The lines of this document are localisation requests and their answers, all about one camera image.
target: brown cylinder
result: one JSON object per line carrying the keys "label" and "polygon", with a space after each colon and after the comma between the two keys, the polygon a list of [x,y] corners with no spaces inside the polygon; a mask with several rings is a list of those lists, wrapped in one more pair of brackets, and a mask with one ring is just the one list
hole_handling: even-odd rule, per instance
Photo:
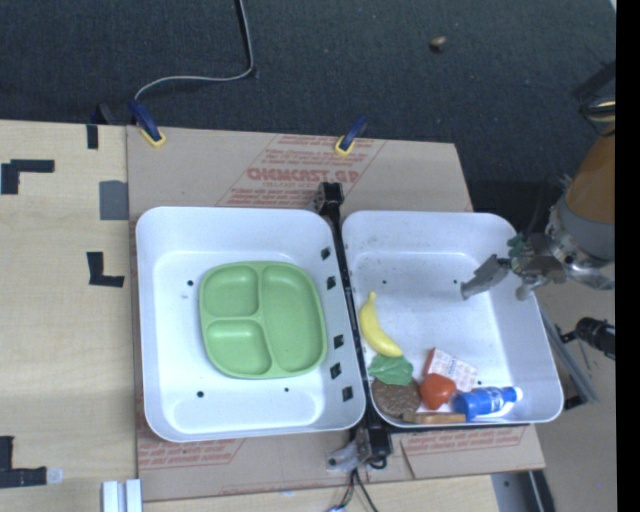
{"label": "brown cylinder", "polygon": [[[609,131],[615,130],[615,124]],[[567,206],[585,219],[614,224],[616,136],[599,137],[573,178],[566,194]]]}

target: green divided tray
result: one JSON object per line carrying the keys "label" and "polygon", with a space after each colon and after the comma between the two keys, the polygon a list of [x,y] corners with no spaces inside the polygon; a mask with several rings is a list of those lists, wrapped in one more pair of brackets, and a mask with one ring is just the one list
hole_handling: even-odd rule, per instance
{"label": "green divided tray", "polygon": [[291,377],[327,353],[315,284],[300,267],[242,262],[209,270],[200,282],[202,337],[209,360],[233,377]]}

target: toy banana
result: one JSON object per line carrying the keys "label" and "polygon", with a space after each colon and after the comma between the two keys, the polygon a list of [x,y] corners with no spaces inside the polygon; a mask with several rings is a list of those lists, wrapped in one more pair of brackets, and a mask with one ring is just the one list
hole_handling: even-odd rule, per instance
{"label": "toy banana", "polygon": [[375,292],[369,292],[367,301],[360,308],[358,316],[360,320],[360,330],[366,338],[371,348],[379,354],[387,357],[400,357],[402,349],[393,341],[386,332],[382,330],[378,323],[378,314],[374,301],[376,299]]}

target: red tomato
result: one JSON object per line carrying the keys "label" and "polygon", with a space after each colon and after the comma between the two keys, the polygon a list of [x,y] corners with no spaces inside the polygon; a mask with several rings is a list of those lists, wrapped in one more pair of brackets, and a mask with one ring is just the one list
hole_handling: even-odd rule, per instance
{"label": "red tomato", "polygon": [[446,404],[456,390],[456,383],[449,377],[438,373],[428,374],[420,385],[422,403],[432,411]]}

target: blue bottle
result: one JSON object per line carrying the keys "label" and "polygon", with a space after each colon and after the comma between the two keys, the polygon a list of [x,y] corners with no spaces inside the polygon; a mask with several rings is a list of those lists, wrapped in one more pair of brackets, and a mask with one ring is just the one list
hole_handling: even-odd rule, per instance
{"label": "blue bottle", "polygon": [[453,399],[453,410],[462,413],[467,421],[481,414],[491,414],[501,410],[507,402],[517,402],[522,398],[522,390],[513,386],[506,388],[478,388],[460,393]]}

